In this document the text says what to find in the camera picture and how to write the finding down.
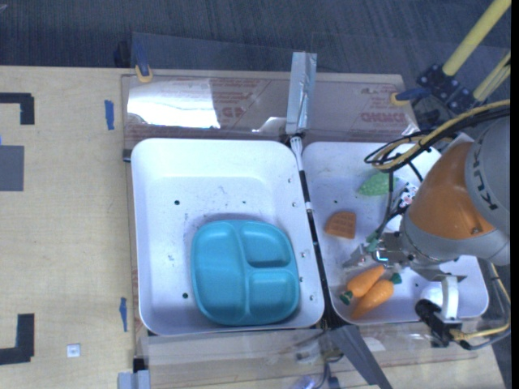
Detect blue divided plate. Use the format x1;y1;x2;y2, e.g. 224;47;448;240
190;219;302;327

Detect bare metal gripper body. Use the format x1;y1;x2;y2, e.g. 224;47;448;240
371;232;412;267

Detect white plastic tray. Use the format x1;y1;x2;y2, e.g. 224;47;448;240
130;137;326;336
302;140;490;327

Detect orange bread slice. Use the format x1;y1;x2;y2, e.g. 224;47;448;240
324;211;358;241

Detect white round object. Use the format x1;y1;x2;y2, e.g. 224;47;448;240
419;283;446;306

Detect orange carrot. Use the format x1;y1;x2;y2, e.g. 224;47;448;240
339;264;386;306
350;272;403;321

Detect black cylinder on white bracket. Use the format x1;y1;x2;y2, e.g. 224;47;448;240
414;276;464;348

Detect brown cardboard board, red print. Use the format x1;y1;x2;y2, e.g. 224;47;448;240
121;69;500;380

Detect white and black carton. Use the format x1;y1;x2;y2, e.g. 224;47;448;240
394;182;421;211

